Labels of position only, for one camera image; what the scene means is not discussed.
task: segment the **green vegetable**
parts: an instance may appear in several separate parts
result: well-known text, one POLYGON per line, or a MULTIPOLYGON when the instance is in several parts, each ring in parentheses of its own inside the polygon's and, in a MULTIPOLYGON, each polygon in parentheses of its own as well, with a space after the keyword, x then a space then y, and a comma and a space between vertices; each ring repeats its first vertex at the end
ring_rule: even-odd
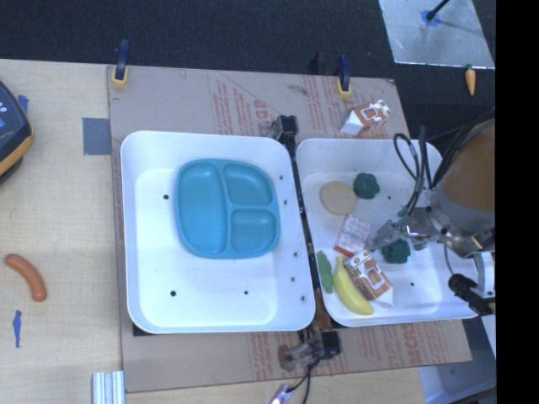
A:
POLYGON ((410 247, 406 241, 399 239, 382 247, 382 254, 388 263, 406 263, 410 255, 410 247))
POLYGON ((358 198, 373 199, 380 193, 380 186, 372 173, 358 173, 354 180, 354 193, 358 198))
POLYGON ((333 293, 334 291, 334 277, 331 274, 331 263, 326 258, 326 255, 322 250, 317 252, 317 262, 318 262, 318 273, 320 274, 320 279, 322 280, 322 286, 324 290, 328 293, 333 293))

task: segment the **brown round object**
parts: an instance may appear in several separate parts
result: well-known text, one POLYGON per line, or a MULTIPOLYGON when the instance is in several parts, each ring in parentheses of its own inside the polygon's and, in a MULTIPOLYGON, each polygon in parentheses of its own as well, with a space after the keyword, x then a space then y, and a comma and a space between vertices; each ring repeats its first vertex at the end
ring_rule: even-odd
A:
POLYGON ((355 209, 357 196, 354 190, 340 181, 331 181, 322 186, 320 198, 323 205, 337 215, 347 215, 355 209))

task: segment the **cardboard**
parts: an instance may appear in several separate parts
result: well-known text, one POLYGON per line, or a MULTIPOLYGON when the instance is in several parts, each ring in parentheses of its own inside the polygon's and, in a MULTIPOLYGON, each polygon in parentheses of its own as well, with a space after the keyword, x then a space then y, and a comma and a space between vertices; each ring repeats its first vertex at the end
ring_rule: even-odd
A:
MULTIPOLYGON (((280 367, 278 350, 293 348, 297 332, 148 335, 137 330, 126 307, 120 146, 137 130, 266 136, 281 114, 295 115, 297 143, 310 137, 350 138, 340 133, 347 115, 383 99, 392 118, 357 137, 408 134, 395 84, 354 77, 352 94, 339 95, 334 77, 260 72, 132 66, 123 85, 111 82, 109 115, 120 289, 120 329, 127 392, 297 378, 303 369, 280 367)), ((343 352, 313 375, 335 375, 471 360, 461 321, 339 328, 343 352)))

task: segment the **sausage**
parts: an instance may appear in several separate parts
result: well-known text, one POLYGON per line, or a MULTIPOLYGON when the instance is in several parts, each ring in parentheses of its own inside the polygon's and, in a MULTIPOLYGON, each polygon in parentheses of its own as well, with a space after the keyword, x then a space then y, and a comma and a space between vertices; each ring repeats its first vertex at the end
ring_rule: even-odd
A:
POLYGON ((20 273, 28 282, 32 292, 32 298, 41 302, 47 297, 45 283, 38 270, 25 258, 11 253, 6 256, 6 265, 20 273))

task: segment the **yellow banana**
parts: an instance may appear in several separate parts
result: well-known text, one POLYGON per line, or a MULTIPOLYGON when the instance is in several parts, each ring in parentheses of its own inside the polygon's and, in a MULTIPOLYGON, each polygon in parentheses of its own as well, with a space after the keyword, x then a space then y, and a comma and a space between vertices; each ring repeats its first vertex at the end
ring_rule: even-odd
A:
POLYGON ((344 304, 356 314, 370 315, 374 312, 369 301, 355 287, 352 278, 343 265, 344 258, 337 257, 337 267, 334 272, 334 288, 344 304))

